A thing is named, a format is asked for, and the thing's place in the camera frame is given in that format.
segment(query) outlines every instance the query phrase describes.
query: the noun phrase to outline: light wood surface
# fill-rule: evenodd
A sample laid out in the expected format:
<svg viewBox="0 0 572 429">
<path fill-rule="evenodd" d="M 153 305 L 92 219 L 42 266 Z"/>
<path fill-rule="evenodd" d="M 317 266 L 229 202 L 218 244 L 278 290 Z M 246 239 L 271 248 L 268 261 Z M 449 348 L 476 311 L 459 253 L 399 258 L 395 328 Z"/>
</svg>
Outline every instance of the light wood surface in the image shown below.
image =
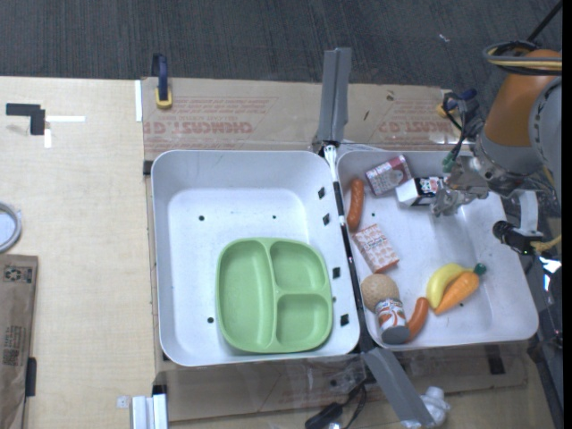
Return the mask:
<svg viewBox="0 0 572 429">
<path fill-rule="evenodd" d="M 52 124 L 48 149 L 43 137 L 29 135 L 28 118 L 0 114 L 0 199 L 20 209 L 23 222 L 10 252 L 39 257 L 32 345 L 38 378 L 26 427 L 128 428 L 129 410 L 118 408 L 118 397 L 149 395 L 156 374 L 134 81 L 0 78 L 0 90 L 5 103 L 86 117 Z M 553 427 L 535 366 L 523 361 L 522 386 L 447 396 L 452 410 L 444 427 Z M 172 426 L 300 428 L 316 411 Z M 403 426 L 382 400 L 368 403 L 354 427 Z"/>
</svg>

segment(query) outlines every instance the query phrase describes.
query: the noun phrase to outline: dark gray floor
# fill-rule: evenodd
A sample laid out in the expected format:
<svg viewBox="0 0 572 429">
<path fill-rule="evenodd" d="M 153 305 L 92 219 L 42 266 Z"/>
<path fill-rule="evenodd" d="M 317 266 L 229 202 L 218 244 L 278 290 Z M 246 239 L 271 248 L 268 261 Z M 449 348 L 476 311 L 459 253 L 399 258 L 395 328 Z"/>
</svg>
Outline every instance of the dark gray floor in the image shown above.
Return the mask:
<svg viewBox="0 0 572 429">
<path fill-rule="evenodd" d="M 526 38 L 559 0 L 0 0 L 0 75 L 136 79 L 161 52 L 174 77 L 320 82 L 353 50 L 351 82 L 476 88 L 481 52 Z M 561 12 L 541 33 L 562 48 Z"/>
</svg>

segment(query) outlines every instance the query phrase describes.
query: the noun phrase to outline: brown ball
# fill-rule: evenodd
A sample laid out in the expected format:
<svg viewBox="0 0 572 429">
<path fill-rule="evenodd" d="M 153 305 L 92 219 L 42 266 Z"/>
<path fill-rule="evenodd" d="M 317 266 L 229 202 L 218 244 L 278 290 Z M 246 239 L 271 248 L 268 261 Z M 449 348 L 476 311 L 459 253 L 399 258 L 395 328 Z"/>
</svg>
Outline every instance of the brown ball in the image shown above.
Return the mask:
<svg viewBox="0 0 572 429">
<path fill-rule="evenodd" d="M 374 313 L 375 306 L 380 300 L 400 298 L 397 284 L 384 273 L 372 273 L 361 282 L 360 287 L 364 305 Z"/>
</svg>

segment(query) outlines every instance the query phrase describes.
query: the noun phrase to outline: green plate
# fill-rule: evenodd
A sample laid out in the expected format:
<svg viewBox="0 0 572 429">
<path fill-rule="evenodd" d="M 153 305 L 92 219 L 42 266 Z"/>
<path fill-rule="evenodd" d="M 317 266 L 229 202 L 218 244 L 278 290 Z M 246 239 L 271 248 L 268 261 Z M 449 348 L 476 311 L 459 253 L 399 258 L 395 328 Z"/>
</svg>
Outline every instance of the green plate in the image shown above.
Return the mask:
<svg viewBox="0 0 572 429">
<path fill-rule="evenodd" d="M 283 239 L 229 243 L 216 271 L 216 309 L 224 338 L 255 353 L 320 346 L 332 330 L 332 292 L 324 259 Z"/>
</svg>

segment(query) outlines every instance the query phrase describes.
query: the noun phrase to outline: brown sausage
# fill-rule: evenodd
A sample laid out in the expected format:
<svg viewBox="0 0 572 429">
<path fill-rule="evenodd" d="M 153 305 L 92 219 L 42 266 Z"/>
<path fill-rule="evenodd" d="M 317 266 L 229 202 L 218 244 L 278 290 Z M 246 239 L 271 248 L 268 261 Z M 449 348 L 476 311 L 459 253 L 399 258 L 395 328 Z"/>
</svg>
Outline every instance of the brown sausage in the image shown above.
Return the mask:
<svg viewBox="0 0 572 429">
<path fill-rule="evenodd" d="M 361 210 L 364 207 L 364 182 L 354 178 L 350 184 L 351 201 L 349 202 L 348 227 L 355 231 L 361 221 Z"/>
<path fill-rule="evenodd" d="M 419 331 L 421 331 L 421 328 L 424 326 L 425 320 L 427 319 L 428 312 L 429 300 L 425 297 L 417 299 L 413 315 L 411 315 L 411 318 L 408 321 L 409 337 L 407 341 L 412 341 Z"/>
</svg>

